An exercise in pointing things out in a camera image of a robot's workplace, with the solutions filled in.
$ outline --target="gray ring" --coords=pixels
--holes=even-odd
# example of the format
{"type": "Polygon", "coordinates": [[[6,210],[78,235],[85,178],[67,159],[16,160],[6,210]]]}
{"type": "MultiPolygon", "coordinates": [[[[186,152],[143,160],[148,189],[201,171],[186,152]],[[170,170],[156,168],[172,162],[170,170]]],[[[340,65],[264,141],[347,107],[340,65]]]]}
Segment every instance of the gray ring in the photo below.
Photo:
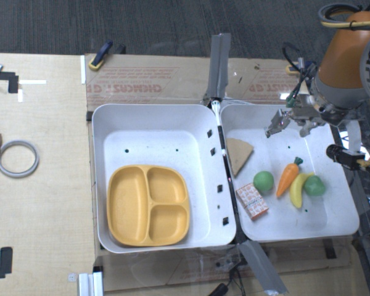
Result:
{"type": "Polygon", "coordinates": [[[32,144],[30,144],[28,141],[14,140],[14,141],[9,141],[9,142],[7,142],[7,143],[5,143],[4,145],[1,146],[1,149],[0,149],[0,171],[3,172],[6,176],[9,176],[10,178],[24,178],[24,177],[26,177],[28,175],[31,175],[37,169],[38,162],[39,162],[39,156],[38,156],[38,153],[37,153],[37,149],[36,149],[35,146],[33,146],[32,144]],[[11,172],[11,171],[9,171],[9,170],[7,170],[6,168],[3,167],[2,163],[1,163],[1,157],[2,157],[3,153],[9,147],[12,147],[12,146],[24,146],[24,147],[29,148],[34,153],[34,155],[35,155],[35,162],[26,171],[23,171],[23,172],[11,172]]]}

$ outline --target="red and white box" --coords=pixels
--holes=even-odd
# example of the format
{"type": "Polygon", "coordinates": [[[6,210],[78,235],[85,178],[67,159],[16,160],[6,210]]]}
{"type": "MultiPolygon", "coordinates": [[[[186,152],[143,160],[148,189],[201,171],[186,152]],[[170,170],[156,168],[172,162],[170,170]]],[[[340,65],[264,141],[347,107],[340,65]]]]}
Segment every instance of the red and white box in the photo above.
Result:
{"type": "Polygon", "coordinates": [[[236,196],[252,220],[266,213],[269,209],[263,197],[253,186],[253,183],[236,190],[236,196]]]}

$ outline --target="green ball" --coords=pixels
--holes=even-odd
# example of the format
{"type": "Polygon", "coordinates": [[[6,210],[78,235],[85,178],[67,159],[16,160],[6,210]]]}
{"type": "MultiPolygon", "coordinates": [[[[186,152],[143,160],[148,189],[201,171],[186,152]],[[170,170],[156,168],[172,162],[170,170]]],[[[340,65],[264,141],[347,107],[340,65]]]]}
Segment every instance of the green ball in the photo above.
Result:
{"type": "Polygon", "coordinates": [[[269,171],[258,172],[253,177],[253,186],[256,187],[258,191],[268,191],[273,188],[274,177],[269,171]]]}
{"type": "Polygon", "coordinates": [[[326,191],[325,185],[321,181],[321,178],[317,175],[310,176],[306,180],[303,188],[308,195],[312,196],[322,195],[326,191]]]}

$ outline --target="yellow plate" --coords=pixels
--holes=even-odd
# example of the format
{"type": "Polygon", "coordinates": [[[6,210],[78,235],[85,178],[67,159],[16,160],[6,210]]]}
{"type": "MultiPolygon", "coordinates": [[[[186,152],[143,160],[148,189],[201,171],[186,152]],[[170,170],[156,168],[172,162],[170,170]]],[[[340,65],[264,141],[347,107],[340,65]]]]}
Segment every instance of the yellow plate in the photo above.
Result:
{"type": "Polygon", "coordinates": [[[185,180],[164,166],[123,166],[110,178],[107,219],[110,232],[122,244],[175,244],[189,229],[185,180]]]}

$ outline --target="white tray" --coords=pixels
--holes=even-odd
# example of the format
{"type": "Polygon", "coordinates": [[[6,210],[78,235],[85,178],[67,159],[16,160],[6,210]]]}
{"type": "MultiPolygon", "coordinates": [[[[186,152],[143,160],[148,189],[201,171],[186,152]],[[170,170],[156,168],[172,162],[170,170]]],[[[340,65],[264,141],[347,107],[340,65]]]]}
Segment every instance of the white tray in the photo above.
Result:
{"type": "Polygon", "coordinates": [[[107,104],[93,113],[92,127],[97,233],[104,248],[130,253],[213,247],[234,239],[231,196],[210,109],[202,105],[107,104]],[[125,165],[170,167],[183,176],[190,204],[189,230],[183,240],[160,247],[131,247],[113,238],[107,222],[107,186],[112,173],[125,165]]]}
{"type": "Polygon", "coordinates": [[[237,177],[234,188],[238,189],[253,181],[256,173],[270,171],[274,176],[274,188],[262,193],[269,206],[266,214],[252,221],[239,206],[243,232],[259,242],[285,241],[313,237],[346,236],[359,227],[359,216],[340,164],[327,155],[326,148],[334,143],[328,125],[311,130],[305,138],[299,135],[296,122],[278,134],[267,138],[265,128],[280,105],[227,105],[221,110],[225,138],[237,138],[254,146],[253,153],[237,177]],[[284,167],[295,157],[303,159],[302,172],[314,171],[326,183],[326,192],[320,197],[303,193],[303,206],[295,208],[289,199],[289,191],[276,197],[276,187],[284,167]]]}

